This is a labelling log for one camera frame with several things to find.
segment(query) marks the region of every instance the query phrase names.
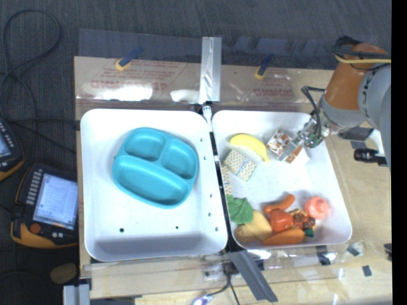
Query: white plastic tray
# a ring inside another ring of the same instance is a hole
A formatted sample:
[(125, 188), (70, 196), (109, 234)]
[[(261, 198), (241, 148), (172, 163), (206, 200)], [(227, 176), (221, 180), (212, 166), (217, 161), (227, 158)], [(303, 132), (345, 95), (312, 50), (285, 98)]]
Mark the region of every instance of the white plastic tray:
[[(309, 114), (298, 112), (219, 111), (212, 119), (219, 158), (221, 161), (225, 159), (231, 148), (228, 141), (238, 133), (248, 133), (267, 143), (277, 129), (294, 137), (308, 120)], [(331, 213), (325, 219), (317, 220), (314, 237), (306, 238), (301, 244), (265, 247), (259, 241), (241, 246), (271, 249), (332, 245), (349, 240), (352, 226), (325, 143), (302, 150), (291, 164), (277, 160), (270, 150), (268, 157), (270, 161), (267, 163), (261, 158), (253, 158), (257, 168), (247, 182), (229, 173), (235, 198), (247, 198), (253, 209), (261, 211), (266, 203), (281, 200), (287, 193), (292, 193), (296, 197), (289, 208), (292, 210), (303, 209), (308, 198), (319, 195), (329, 201)], [(231, 226), (233, 230), (237, 227), (233, 222)]]
[[(114, 156), (142, 126), (183, 139), (198, 153), (197, 180), (184, 203), (162, 209), (132, 198), (112, 178)], [(202, 116), (190, 111), (94, 109), (81, 120), (85, 246), (99, 261), (221, 251), (228, 234), (212, 146)]]

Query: toy food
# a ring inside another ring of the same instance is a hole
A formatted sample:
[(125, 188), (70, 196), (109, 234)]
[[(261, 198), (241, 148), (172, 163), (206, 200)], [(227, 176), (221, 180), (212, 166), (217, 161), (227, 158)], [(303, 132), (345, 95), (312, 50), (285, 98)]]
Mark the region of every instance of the toy food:
[(248, 147), (249, 149), (253, 150), (256, 154), (261, 156), (264, 161), (269, 161), (267, 157), (267, 148), (264, 143), (252, 135), (248, 135), (245, 133), (240, 133), (238, 135), (234, 135), (229, 143), (233, 146), (238, 147)]
[(309, 216), (309, 214), (307, 214), (305, 211), (295, 209), (290, 211), (290, 214), (294, 219), (293, 226), (301, 228), (303, 231), (313, 229), (315, 227), (315, 219)]
[(293, 223), (293, 216), (282, 209), (275, 209), (270, 214), (270, 225), (274, 233), (289, 229)]
[(259, 240), (259, 238), (247, 228), (246, 225), (239, 225), (238, 228), (235, 229), (235, 237), (243, 244)]
[(305, 232), (302, 229), (292, 227), (263, 240), (262, 243), (263, 245), (297, 244), (302, 242), (304, 237)]
[(260, 240), (265, 240), (272, 234), (272, 227), (266, 217), (259, 211), (253, 210), (253, 220), (245, 226)]
[(329, 210), (329, 203), (320, 196), (313, 196), (305, 202), (304, 209), (309, 216), (323, 219)]
[(291, 193), (287, 194), (283, 201), (276, 203), (274, 205), (265, 205), (263, 207), (263, 212), (267, 215), (270, 215), (272, 210), (282, 209), (285, 210), (290, 207), (295, 201), (295, 196)]
[(245, 224), (253, 220), (253, 208), (246, 198), (234, 198), (226, 195), (230, 220), (236, 224)]

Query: black cable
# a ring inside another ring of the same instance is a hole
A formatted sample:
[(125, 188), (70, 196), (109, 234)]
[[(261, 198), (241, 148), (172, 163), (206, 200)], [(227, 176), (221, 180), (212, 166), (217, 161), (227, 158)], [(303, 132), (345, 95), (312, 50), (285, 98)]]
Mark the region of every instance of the black cable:
[[(38, 54), (38, 55), (24, 61), (24, 62), (22, 62), (21, 64), (16, 65), (15, 67), (10, 68), (9, 61), (8, 61), (8, 56), (7, 56), (6, 33), (7, 33), (7, 29), (8, 29), (8, 26), (10, 25), (11, 21), (14, 18), (18, 17), (19, 15), (21, 15), (23, 13), (40, 13), (40, 14), (45, 15), (48, 18), (50, 18), (52, 20), (52, 22), (55, 24), (55, 28), (57, 28), (57, 38), (50, 45), (50, 47), (47, 48), (44, 52), (42, 52), (42, 53), (40, 53), (40, 54)], [(1, 96), (1, 94), (4, 92), (4, 90), (6, 88), (5, 87), (6, 80), (13, 74), (13, 72), (15, 72), (17, 69), (23, 67), (24, 65), (28, 64), (29, 62), (37, 60), (37, 59), (47, 55), (49, 52), (51, 52), (58, 45), (58, 43), (60, 41), (60, 38), (61, 38), (61, 33), (62, 33), (61, 26), (59, 25), (58, 20), (53, 15), (51, 15), (50, 13), (47, 13), (47, 12), (42, 11), (42, 10), (35, 10), (35, 9), (21, 10), (21, 11), (18, 11), (16, 13), (14, 13), (11, 17), (9, 17), (7, 19), (7, 21), (6, 21), (6, 23), (5, 23), (4, 27), (3, 27), (3, 51), (4, 51), (4, 64), (5, 64), (5, 67), (6, 67), (6, 74), (4, 75), (4, 78), (3, 78), (3, 80), (1, 81), (1, 84), (0, 84), (0, 96)], [(21, 80), (21, 78), (19, 78), (16, 75), (13, 75), (13, 77), (14, 77), (14, 79), (17, 79), (17, 81), (19, 83), (21, 83), (22, 86), (24, 87), (24, 89), (29, 93), (30, 98), (31, 98), (31, 102), (32, 102), (33, 108), (34, 108), (34, 115), (37, 116), (38, 112), (36, 110), (34, 95), (32, 94), (31, 89), (28, 87), (28, 85), (26, 85)], [(0, 107), (0, 116), (2, 116), (2, 115), (3, 115), (3, 112), (2, 112), (1, 107)]]
[(3, 210), (6, 210), (10, 215), (13, 213), (13, 211), (11, 209), (9, 209), (8, 207), (2, 205), (1, 203), (0, 203), (0, 208), (2, 208)]
[(60, 147), (60, 148), (62, 148), (62, 149), (65, 149), (66, 151), (69, 151), (69, 152), (71, 152), (71, 153), (76, 154), (76, 150), (71, 149), (71, 148), (69, 148), (69, 147), (66, 147), (66, 146), (60, 144), (59, 142), (56, 142), (55, 140), (52, 140), (51, 138), (47, 137), (46, 135), (43, 135), (42, 133), (39, 133), (37, 130), (33, 130), (33, 129), (29, 128), (28, 126), (21, 125), (20, 123), (14, 122), (14, 121), (12, 121), (11, 124), (17, 125), (17, 126), (23, 128), (23, 129), (26, 129), (26, 130), (28, 130), (28, 131), (31, 131), (32, 133), (35, 133), (36, 135), (40, 136), (41, 138), (43, 138), (43, 139), (45, 139), (45, 140), (51, 142), (52, 144), (55, 144), (56, 146), (58, 146), (58, 147)]
[(307, 99), (309, 99), (309, 101), (312, 104), (312, 107), (314, 108), (314, 114), (315, 114), (315, 117), (317, 118), (317, 127), (314, 130), (314, 133), (315, 132), (317, 133), (317, 137), (318, 137), (318, 140), (319, 140), (321, 138), (321, 135), (322, 135), (322, 124), (321, 124), (321, 117), (319, 116), (319, 110), (318, 110), (317, 104), (315, 104), (314, 99), (312, 98), (310, 92), (308, 91), (308, 86), (303, 86), (301, 88), (301, 91), (307, 97)]
[(208, 296), (213, 296), (213, 295), (220, 294), (221, 292), (224, 292), (226, 289), (228, 289), (229, 286), (231, 285), (231, 276), (230, 276), (230, 274), (228, 274), (226, 276), (226, 279), (227, 279), (226, 285), (222, 289), (218, 290), (217, 292), (213, 292), (211, 294), (208, 294)]
[(235, 289), (233, 288), (233, 285), (231, 284), (231, 275), (230, 275), (230, 274), (227, 274), (227, 275), (226, 275), (226, 279), (227, 279), (226, 285), (223, 286), (222, 289), (219, 289), (217, 292), (213, 292), (213, 293), (211, 293), (211, 294), (208, 294), (207, 296), (213, 296), (213, 295), (220, 294), (221, 292), (224, 292), (226, 289), (228, 289), (228, 288), (230, 287), (230, 288), (231, 288), (231, 291), (233, 292), (233, 296), (235, 297), (236, 304), (237, 304), (237, 305), (240, 305), (239, 300), (238, 300), (237, 295), (236, 295), (236, 291), (235, 291)]
[(379, 64), (377, 67), (372, 67), (372, 68), (369, 68), (369, 69), (366, 69), (366, 68), (361, 68), (361, 67), (358, 67), (358, 66), (356, 66), (356, 65), (354, 65), (354, 64), (349, 64), (352, 68), (354, 68), (354, 69), (357, 69), (357, 70), (364, 70), (364, 71), (376, 71), (376, 70), (379, 70), (380, 68), (382, 68), (382, 67), (387, 67), (387, 66), (389, 66), (389, 64)]
[[(6, 33), (7, 33), (7, 30), (8, 30), (8, 27), (9, 27), (11, 21), (14, 18), (18, 17), (19, 15), (21, 15), (23, 13), (40, 13), (42, 15), (45, 15), (46, 17), (51, 19), (51, 21), (54, 23), (55, 28), (57, 29), (57, 35), (56, 35), (55, 40), (52, 42), (52, 44), (44, 52), (42, 52), (42, 53), (40, 53), (40, 54), (26, 60), (25, 62), (22, 62), (21, 64), (18, 64), (18, 65), (14, 66), (14, 67), (10, 67), (9, 60), (8, 60), (8, 55), (7, 55)], [(34, 132), (35, 134), (37, 134), (40, 137), (42, 137), (43, 139), (51, 142), (52, 144), (55, 144), (56, 146), (59, 146), (59, 147), (61, 147), (63, 149), (66, 149), (66, 150), (72, 152), (72, 153), (75, 153), (76, 152), (75, 150), (70, 149), (68, 147), (65, 147), (62, 144), (59, 144), (58, 142), (52, 140), (51, 138), (39, 133), (37, 131), (37, 125), (36, 125), (36, 123), (40, 122), (40, 121), (65, 121), (67, 123), (72, 123), (74, 125), (74, 120), (65, 119), (65, 118), (57, 118), (57, 117), (39, 117), (35, 97), (34, 97), (34, 94), (32, 93), (32, 90), (30, 89), (30, 87), (27, 84), (24, 83), (24, 81), (19, 76), (14, 74), (14, 72), (17, 69), (23, 67), (24, 65), (28, 64), (29, 62), (37, 60), (37, 59), (47, 55), (49, 52), (51, 52), (58, 45), (58, 43), (60, 41), (60, 38), (61, 38), (61, 33), (62, 33), (62, 29), (61, 29), (61, 26), (60, 26), (58, 20), (53, 15), (51, 15), (50, 13), (47, 13), (47, 12), (42, 11), (42, 10), (27, 9), (27, 10), (18, 11), (15, 14), (13, 14), (11, 17), (9, 17), (9, 19), (7, 19), (7, 21), (6, 21), (6, 23), (5, 23), (4, 27), (3, 27), (3, 35), (2, 35), (2, 38), (3, 38), (3, 50), (4, 50), (4, 63), (5, 63), (5, 67), (6, 67), (6, 72), (3, 73), (4, 77), (3, 77), (3, 79), (1, 80), (1, 83), (0, 83), (0, 96), (4, 93), (4, 91), (6, 89), (6, 81), (7, 81), (7, 79), (10, 78), (10, 79), (13, 79), (13, 80), (17, 81), (18, 83), (20, 83), (22, 85), (22, 87), (24, 88), (24, 90), (29, 95), (29, 101), (30, 101), (31, 106), (32, 106), (34, 117), (25, 118), (25, 119), (11, 119), (11, 118), (8, 118), (7, 121), (12, 122), (12, 123), (14, 123), (16, 125), (18, 125), (17, 122), (34, 121), (35, 122), (34, 129), (30, 129), (30, 128), (28, 128), (26, 126), (22, 126), (22, 125), (19, 125), (19, 126), (26, 129), (26, 130), (30, 130), (30, 131)], [(1, 109), (1, 105), (0, 105), (0, 116), (4, 117), (4, 112)]]
[(343, 58), (345, 55), (353, 55), (355, 57), (359, 57), (361, 60), (364, 58), (378, 58), (378, 59), (388, 59), (391, 58), (391, 54), (383, 54), (383, 53), (375, 53), (375, 52), (363, 52), (363, 51), (351, 51), (346, 48), (342, 48), (343, 45), (358, 45), (361, 43), (360, 41), (357, 41), (355, 39), (352, 39), (351, 37), (348, 36), (342, 36), (336, 40), (336, 43), (334, 46), (332, 46), (331, 51), (335, 55), (338, 55), (339, 57)]
[(239, 299), (237, 298), (237, 295), (236, 295), (236, 291), (235, 291), (235, 289), (233, 288), (233, 285), (232, 285), (231, 283), (230, 283), (230, 288), (231, 288), (231, 291), (233, 292), (233, 296), (235, 296), (236, 304), (237, 304), (237, 305), (240, 305)]
[(311, 87), (311, 86), (307, 86), (308, 90), (314, 90), (316, 92), (324, 92), (326, 89), (325, 88), (317, 88), (317, 87)]

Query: toy peach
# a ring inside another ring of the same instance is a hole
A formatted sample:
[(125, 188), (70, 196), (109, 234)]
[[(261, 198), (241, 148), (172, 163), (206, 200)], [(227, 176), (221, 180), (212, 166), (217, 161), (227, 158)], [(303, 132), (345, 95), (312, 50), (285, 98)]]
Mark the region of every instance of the toy peach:
[(304, 209), (309, 216), (323, 219), (328, 213), (329, 203), (320, 196), (313, 196), (305, 202)]

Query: toy carrot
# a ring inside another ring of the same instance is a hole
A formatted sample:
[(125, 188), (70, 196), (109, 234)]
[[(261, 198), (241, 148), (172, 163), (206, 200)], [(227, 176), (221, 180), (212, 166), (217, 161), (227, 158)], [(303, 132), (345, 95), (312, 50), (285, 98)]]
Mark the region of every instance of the toy carrot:
[(263, 240), (263, 245), (297, 244), (303, 241), (305, 232), (293, 227)]

